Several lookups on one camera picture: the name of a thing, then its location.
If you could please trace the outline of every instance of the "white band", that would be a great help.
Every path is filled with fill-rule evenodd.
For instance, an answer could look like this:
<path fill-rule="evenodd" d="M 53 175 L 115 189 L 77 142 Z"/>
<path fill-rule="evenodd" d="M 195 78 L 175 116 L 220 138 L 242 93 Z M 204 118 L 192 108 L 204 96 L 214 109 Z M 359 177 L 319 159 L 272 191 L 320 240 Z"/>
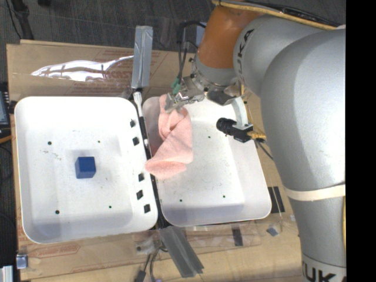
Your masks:
<path fill-rule="evenodd" d="M 312 190 L 312 191 L 295 191 L 284 188 L 286 195 L 294 200 L 301 200 L 304 202 L 313 202 L 315 200 L 332 199 L 334 197 L 341 197 L 346 195 L 346 184 Z"/>

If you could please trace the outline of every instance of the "white tray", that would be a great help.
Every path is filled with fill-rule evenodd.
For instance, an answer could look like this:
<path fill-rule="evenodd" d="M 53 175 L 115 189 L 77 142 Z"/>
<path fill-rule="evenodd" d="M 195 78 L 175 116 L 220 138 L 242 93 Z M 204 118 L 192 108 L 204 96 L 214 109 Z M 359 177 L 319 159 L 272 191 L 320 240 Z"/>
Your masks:
<path fill-rule="evenodd" d="M 231 106 L 207 99 L 187 105 L 194 161 L 187 170 L 157 183 L 163 215 L 174 226 L 198 226 L 266 217 L 271 200 L 254 142 L 240 143 L 218 131 L 219 118 L 235 120 Z M 145 101 L 150 145 L 159 147 L 159 97 Z"/>
<path fill-rule="evenodd" d="M 131 120 L 136 126 L 130 126 Z M 28 97 L 16 105 L 15 129 L 22 223 L 31 240 L 51 243 L 155 225 L 157 207 L 143 169 L 142 136 L 128 100 Z M 140 140 L 136 146 L 135 137 Z M 95 157 L 91 179 L 76 178 L 79 156 Z"/>

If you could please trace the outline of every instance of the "cardboard box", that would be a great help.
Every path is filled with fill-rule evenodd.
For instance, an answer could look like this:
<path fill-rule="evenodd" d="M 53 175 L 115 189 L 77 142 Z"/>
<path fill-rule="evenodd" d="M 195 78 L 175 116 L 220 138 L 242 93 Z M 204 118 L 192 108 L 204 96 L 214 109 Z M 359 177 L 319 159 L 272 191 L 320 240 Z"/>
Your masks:
<path fill-rule="evenodd" d="M 33 76 L 31 73 L 46 66 L 76 60 L 110 62 L 131 55 L 132 50 L 38 41 L 21 41 L 20 45 L 7 45 L 10 98 L 18 101 L 33 95 L 121 96 L 126 82 L 130 81 L 132 75 L 132 61 L 130 60 L 112 68 L 109 75 L 112 79 L 76 81 L 72 78 L 62 79 L 56 76 Z M 143 91 L 144 99 L 167 93 L 177 75 L 178 68 L 176 52 L 153 51 L 150 87 Z M 186 65 L 183 74 L 185 76 L 189 73 L 190 66 Z M 248 94 L 248 96 L 253 121 L 262 129 L 260 101 L 254 95 Z M 146 254 L 149 253 L 147 248 L 142 251 L 138 251 L 137 248 L 145 243 L 158 242 L 158 231 L 151 230 L 58 244 L 37 244 L 26 237 L 21 219 L 18 156 L 13 116 L 11 116 L 11 128 L 18 249 L 20 253 L 29 256 L 29 266 L 21 270 L 21 280 L 73 281 L 77 278 L 79 281 L 118 281 L 119 277 L 124 277 L 125 274 L 129 275 L 127 276 L 129 281 L 133 280 L 135 273 L 144 264 Z M 186 229 L 187 239 L 205 266 L 205 281 L 244 281 L 245 278 L 289 277 L 300 273 L 300 243 L 291 206 L 283 192 L 273 161 L 262 151 L 259 151 L 259 156 L 267 185 L 272 189 L 278 187 L 280 191 L 284 212 L 239 225 Z M 278 236 L 273 237 L 266 232 L 271 225 L 279 232 Z M 236 246 L 234 240 L 233 227 L 237 228 L 237 226 L 243 239 L 241 248 Z M 158 264 L 155 265 L 156 274 L 167 280 L 171 278 L 178 280 L 179 272 L 169 255 L 163 253 L 159 256 L 159 260 L 162 261 L 156 262 Z"/>

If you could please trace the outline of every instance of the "dark floor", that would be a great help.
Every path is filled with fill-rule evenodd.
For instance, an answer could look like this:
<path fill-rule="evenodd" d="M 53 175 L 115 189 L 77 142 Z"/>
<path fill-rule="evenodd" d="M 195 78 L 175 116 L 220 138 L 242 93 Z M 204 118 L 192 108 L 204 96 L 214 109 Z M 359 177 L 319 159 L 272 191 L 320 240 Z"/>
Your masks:
<path fill-rule="evenodd" d="M 136 25 L 154 29 L 153 49 L 176 51 L 177 24 L 206 22 L 210 0 L 52 0 L 49 7 L 23 0 L 36 40 L 133 47 Z M 252 0 L 302 9 L 339 24 L 346 23 L 346 0 Z M 15 15 L 15 28 L 21 29 Z M 7 83 L 7 43 L 18 43 L 6 0 L 0 0 L 0 83 Z M 11 144 L 0 145 L 0 268 L 15 260 L 15 207 Z"/>

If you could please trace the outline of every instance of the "pink towel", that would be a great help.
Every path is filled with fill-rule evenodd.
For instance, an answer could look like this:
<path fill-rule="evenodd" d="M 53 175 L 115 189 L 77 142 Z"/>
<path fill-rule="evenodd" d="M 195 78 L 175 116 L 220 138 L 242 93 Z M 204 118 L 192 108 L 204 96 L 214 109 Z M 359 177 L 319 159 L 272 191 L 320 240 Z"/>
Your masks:
<path fill-rule="evenodd" d="M 193 161 L 192 124 L 188 111 L 173 110 L 167 114 L 165 109 L 167 95 L 159 99 L 159 136 L 163 143 L 155 155 L 146 162 L 145 169 L 158 179 L 168 179 L 187 169 L 186 164 Z"/>

